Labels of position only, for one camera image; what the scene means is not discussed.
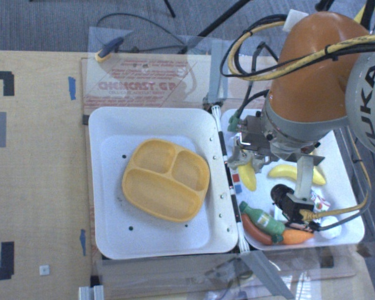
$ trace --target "cardboard surface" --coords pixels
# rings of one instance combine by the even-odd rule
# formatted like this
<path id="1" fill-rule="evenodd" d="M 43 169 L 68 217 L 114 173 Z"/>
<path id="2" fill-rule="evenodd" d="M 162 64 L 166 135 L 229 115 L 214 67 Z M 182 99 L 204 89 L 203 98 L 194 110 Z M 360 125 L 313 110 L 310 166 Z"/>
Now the cardboard surface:
<path id="1" fill-rule="evenodd" d="M 80 60 L 83 53 L 0 51 L 14 74 L 3 96 L 6 146 L 0 147 L 0 247 L 14 243 L 14 274 L 0 299 L 76 299 L 90 285 L 91 252 Z M 71 100 L 68 77 L 76 80 Z M 40 276 L 39 267 L 50 266 Z"/>
<path id="2" fill-rule="evenodd" d="M 248 70 L 251 57 L 243 56 L 241 64 Z M 272 57 L 259 57 L 257 67 L 274 64 Z M 202 108 L 208 93 L 211 57 L 208 55 L 111 54 L 102 63 L 94 54 L 81 60 L 83 112 L 89 116 L 101 106 L 136 106 L 154 108 Z M 169 88 L 169 83 L 176 87 Z M 222 111 L 240 106 L 248 82 L 238 78 L 228 80 L 228 98 Z M 271 85 L 270 81 L 254 83 L 251 94 Z M 259 109 L 264 98 L 255 99 L 248 109 Z M 94 224 L 94 196 L 91 174 L 90 138 L 86 128 L 87 172 L 89 176 L 89 210 L 91 224 L 91 252 L 93 263 L 101 260 L 96 244 Z M 97 274 L 96 267 L 92 273 Z"/>

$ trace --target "toy bottle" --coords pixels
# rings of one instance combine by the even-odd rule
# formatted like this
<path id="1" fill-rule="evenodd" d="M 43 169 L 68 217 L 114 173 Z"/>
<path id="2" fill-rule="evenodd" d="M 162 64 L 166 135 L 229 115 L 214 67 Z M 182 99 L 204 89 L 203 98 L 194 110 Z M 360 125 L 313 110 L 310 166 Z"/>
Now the toy bottle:
<path id="1" fill-rule="evenodd" d="M 252 223 L 254 223 L 259 229 L 271 236 L 273 234 L 282 234 L 285 230 L 283 222 L 275 220 L 271 215 L 261 209 L 249 207 L 244 201 L 239 205 L 239 209 L 241 213 L 246 213 Z"/>

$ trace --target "white tray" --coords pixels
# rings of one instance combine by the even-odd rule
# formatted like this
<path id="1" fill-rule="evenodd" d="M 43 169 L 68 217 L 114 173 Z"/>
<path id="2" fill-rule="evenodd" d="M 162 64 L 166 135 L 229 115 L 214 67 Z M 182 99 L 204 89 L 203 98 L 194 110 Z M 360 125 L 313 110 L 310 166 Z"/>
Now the white tray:
<path id="1" fill-rule="evenodd" d="M 233 132 L 228 132 L 228 120 L 235 113 L 236 110 L 228 110 L 221 117 L 221 127 L 224 131 L 224 140 L 226 143 L 226 149 L 228 157 L 232 154 L 233 142 L 231 138 L 235 135 Z M 242 113 L 242 118 L 248 114 L 255 115 L 256 110 L 248 109 Z M 319 156 L 324 156 L 325 159 L 320 163 L 319 170 L 324 174 L 326 178 L 326 184 L 323 186 L 313 186 L 312 190 L 315 193 L 322 195 L 327 201 L 331 203 L 329 210 L 342 209 L 355 206 L 358 204 L 354 197 L 353 189 L 351 187 L 346 168 L 343 163 L 343 159 L 336 142 L 334 133 L 329 132 L 324 138 L 320 140 L 321 145 L 314 152 Z M 242 192 L 237 194 L 237 202 L 246 201 L 249 206 L 259 208 L 267 213 L 274 215 L 275 206 L 271 199 L 271 189 L 278 183 L 285 184 L 290 188 L 294 189 L 296 186 L 295 181 L 290 181 L 284 178 L 273 179 L 267 177 L 268 172 L 277 164 L 292 164 L 292 162 L 286 162 L 279 160 L 278 162 L 272 162 L 271 164 L 264 166 L 261 173 L 256 174 L 257 189 L 254 192 L 249 191 L 244 187 L 243 183 L 240 183 Z M 337 218 L 343 219 L 357 211 L 346 213 Z M 302 244 L 297 245 L 276 245 L 276 246 L 265 246 L 260 242 L 257 242 L 250 235 L 245 233 L 245 237 L 249 244 L 256 249 L 262 250 L 283 250 L 283 249 L 295 249 L 295 248 L 311 248 L 320 246 L 334 246 L 338 244 L 356 244 L 360 242 L 364 237 L 364 223 L 361 217 L 357 217 L 352 221 L 342 225 L 342 232 L 339 237 L 334 239 L 325 239 L 319 232 L 315 233 L 315 237 L 306 241 Z"/>
<path id="2" fill-rule="evenodd" d="M 206 111 L 101 107 L 89 118 L 89 135 L 96 243 L 103 255 L 133 259 L 225 253 L 237 244 L 238 230 L 218 131 Z M 123 195 L 121 179 L 129 158 L 149 138 L 184 146 L 209 164 L 206 198 L 198 215 L 186 223 L 150 216 Z"/>

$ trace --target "toy banana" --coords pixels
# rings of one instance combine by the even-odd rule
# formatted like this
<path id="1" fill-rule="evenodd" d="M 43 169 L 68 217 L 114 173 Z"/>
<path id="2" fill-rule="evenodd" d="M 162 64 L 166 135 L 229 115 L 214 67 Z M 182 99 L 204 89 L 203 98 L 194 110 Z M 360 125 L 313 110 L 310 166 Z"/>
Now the toy banana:
<path id="1" fill-rule="evenodd" d="M 256 173 L 251 166 L 251 163 L 243 164 L 237 167 L 240 180 L 250 191 L 255 191 L 257 189 L 257 179 Z"/>
<path id="2" fill-rule="evenodd" d="M 296 180 L 298 177 L 298 169 L 296 166 L 290 164 L 278 164 L 268 172 L 268 176 L 271 178 L 284 177 Z M 326 184 L 324 176 L 315 167 L 314 174 L 312 175 L 312 182 L 320 186 Z"/>

